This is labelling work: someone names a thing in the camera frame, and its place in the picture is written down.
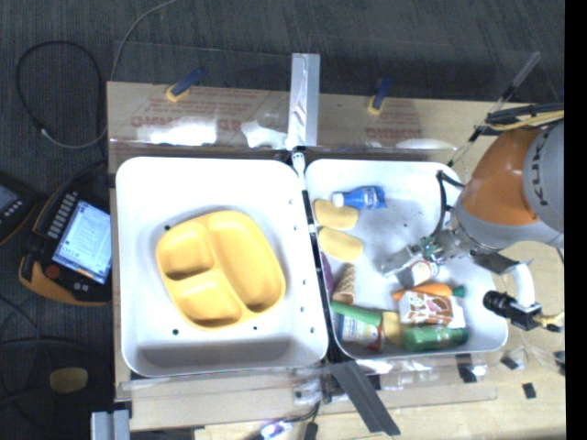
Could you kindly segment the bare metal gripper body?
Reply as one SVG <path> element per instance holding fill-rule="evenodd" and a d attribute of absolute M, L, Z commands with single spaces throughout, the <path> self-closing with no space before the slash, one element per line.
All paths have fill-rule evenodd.
<path fill-rule="evenodd" d="M 445 228 L 424 236 L 409 246 L 412 256 L 421 257 L 438 265 L 470 254 L 475 241 L 460 229 Z"/>

